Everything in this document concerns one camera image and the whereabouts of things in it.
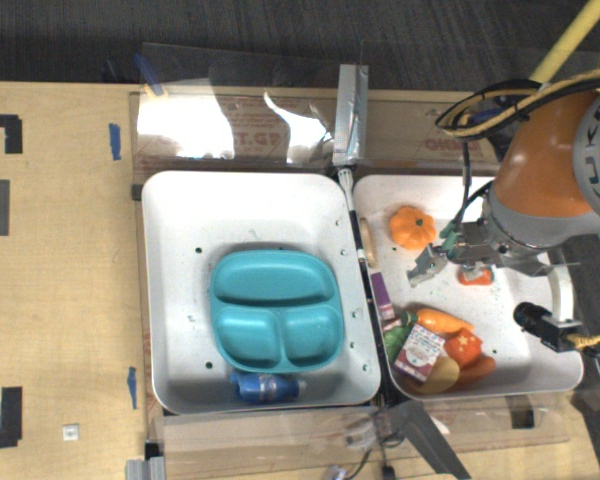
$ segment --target wire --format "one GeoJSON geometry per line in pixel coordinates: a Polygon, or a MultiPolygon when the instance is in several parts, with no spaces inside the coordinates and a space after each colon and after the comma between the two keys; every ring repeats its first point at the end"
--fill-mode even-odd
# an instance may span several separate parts
{"type": "Polygon", "coordinates": [[[467,199],[466,205],[464,205],[464,209],[460,208],[458,213],[456,213],[456,216],[453,218],[452,222],[454,223],[454,227],[457,227],[462,223],[462,219],[464,217],[464,212],[466,211],[466,209],[469,208],[469,206],[471,206],[471,204],[476,199],[478,199],[478,197],[482,197],[489,190],[489,188],[491,187],[491,184],[492,184],[492,182],[489,181],[489,182],[485,183],[484,185],[482,185],[473,194],[471,194],[471,196],[467,199]]]}
{"type": "Polygon", "coordinates": [[[472,116],[469,116],[469,123],[472,125],[484,123],[485,121],[488,121],[489,119],[501,114],[503,110],[504,109],[502,108],[488,108],[486,110],[482,110],[473,114],[472,116]]]}
{"type": "Polygon", "coordinates": [[[358,465],[356,470],[353,473],[351,473],[349,476],[345,477],[345,480],[353,480],[356,476],[358,476],[360,471],[362,471],[362,468],[364,468],[366,466],[367,462],[369,461],[370,455],[371,455],[371,449],[369,449],[365,452],[365,454],[362,456],[362,460],[360,461],[360,464],[358,465]]]}
{"type": "Polygon", "coordinates": [[[592,359],[597,360],[600,358],[600,350],[595,347],[585,347],[582,349],[582,353],[592,359]]]}
{"type": "Polygon", "coordinates": [[[557,82],[541,90],[533,88],[485,89],[456,103],[436,120],[436,126],[456,139],[471,142],[493,135],[509,126],[521,116],[527,116],[536,108],[569,94],[600,88],[600,69],[557,82]],[[473,104],[499,96],[526,95],[497,116],[478,125],[459,125],[462,114],[473,104]]]}
{"type": "Polygon", "coordinates": [[[462,162],[464,193],[462,194],[462,206],[454,218],[456,230],[459,229],[462,219],[464,218],[464,212],[467,210],[467,206],[469,206],[469,189],[471,188],[471,159],[469,157],[469,144],[466,142],[462,143],[462,162]]]}
{"type": "Polygon", "coordinates": [[[596,336],[585,336],[583,334],[573,333],[573,334],[567,334],[565,336],[565,339],[567,341],[570,341],[571,343],[573,343],[573,345],[577,349],[582,349],[585,347],[586,348],[594,347],[595,345],[600,343],[600,334],[598,334],[596,336]]]}
{"type": "Polygon", "coordinates": [[[399,436],[396,434],[393,434],[391,436],[386,437],[380,444],[382,445],[383,448],[397,448],[398,446],[400,446],[402,443],[404,443],[404,436],[399,436]]]}

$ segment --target wooden board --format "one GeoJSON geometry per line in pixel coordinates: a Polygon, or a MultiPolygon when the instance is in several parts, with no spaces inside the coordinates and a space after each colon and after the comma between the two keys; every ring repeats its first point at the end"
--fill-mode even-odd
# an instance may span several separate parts
{"type": "MultiPolygon", "coordinates": [[[[0,479],[122,479],[147,432],[130,151],[134,86],[0,83],[0,113],[23,119],[24,154],[5,155],[8,237],[0,237],[0,389],[22,386],[23,439],[0,450],[0,479]],[[109,124],[121,128],[114,161],[109,124]],[[138,409],[127,386],[136,368],[138,409]],[[63,441],[78,423],[80,439],[63,441]]],[[[446,102],[447,93],[371,94],[378,101],[446,102]]],[[[568,403],[566,442],[461,454],[474,478],[600,478],[586,427],[568,403]]],[[[431,478],[420,458],[403,478],[431,478]]],[[[324,469],[258,474],[320,479],[324,469]]],[[[361,479],[379,478],[377,463],[361,479]]]]}

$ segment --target gray carpet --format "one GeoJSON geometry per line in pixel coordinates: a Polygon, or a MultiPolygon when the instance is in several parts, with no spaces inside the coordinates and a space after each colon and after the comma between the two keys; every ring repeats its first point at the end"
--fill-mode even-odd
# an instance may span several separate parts
{"type": "MultiPolygon", "coordinates": [[[[0,0],[0,80],[98,82],[109,60],[119,79],[138,81],[133,55],[148,42],[362,61],[373,88],[477,90],[528,76],[586,1],[0,0]]],[[[165,62],[169,78],[209,74],[165,62]]],[[[598,65],[600,23],[561,75],[598,65]]],[[[330,76],[313,82],[334,83],[330,76]]],[[[572,241],[566,251],[584,259],[574,278],[592,331],[600,330],[595,240],[572,241]]],[[[587,364],[574,404],[587,415],[600,457],[599,394],[587,364]]]]}

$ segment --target green vegetable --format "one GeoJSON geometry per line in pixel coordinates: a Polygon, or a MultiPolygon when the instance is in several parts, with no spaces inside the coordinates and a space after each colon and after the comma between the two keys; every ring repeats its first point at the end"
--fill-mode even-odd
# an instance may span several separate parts
{"type": "Polygon", "coordinates": [[[409,325],[406,327],[394,327],[393,329],[384,333],[384,346],[387,349],[387,359],[389,364],[393,364],[400,353],[400,349],[404,342],[407,341],[411,328],[409,325]]]}

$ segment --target white sink basin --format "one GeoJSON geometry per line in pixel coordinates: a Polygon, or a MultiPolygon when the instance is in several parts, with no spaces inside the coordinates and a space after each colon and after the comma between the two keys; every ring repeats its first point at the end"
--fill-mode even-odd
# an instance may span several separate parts
{"type": "MultiPolygon", "coordinates": [[[[474,178],[477,189],[489,181],[474,178]]],[[[535,392],[568,391],[579,384],[583,365],[578,352],[557,354],[513,320],[513,310],[524,301],[551,308],[551,289],[546,277],[530,278],[509,269],[495,270],[490,286],[462,286],[459,267],[449,264],[434,279],[412,288],[407,270],[415,267],[420,251],[407,251],[392,241],[388,222],[401,206],[416,206],[434,217],[440,232],[454,217],[462,201],[462,178],[448,176],[367,176],[354,189],[359,218],[366,218],[377,246],[378,264],[389,296],[397,309],[431,307],[475,325],[482,350],[496,360],[495,371],[462,391],[441,395],[409,392],[392,372],[394,383],[405,395],[422,400],[446,400],[535,392]]],[[[467,210],[464,220],[480,216],[481,202],[467,210]]]]}
{"type": "Polygon", "coordinates": [[[232,367],[209,313],[211,271],[236,251],[284,248],[313,254],[333,271],[345,338],[338,357],[296,375],[306,389],[275,407],[356,405],[378,390],[380,368],[344,194],[314,174],[163,172],[142,192],[153,387],[168,410],[234,411],[232,367]]]}

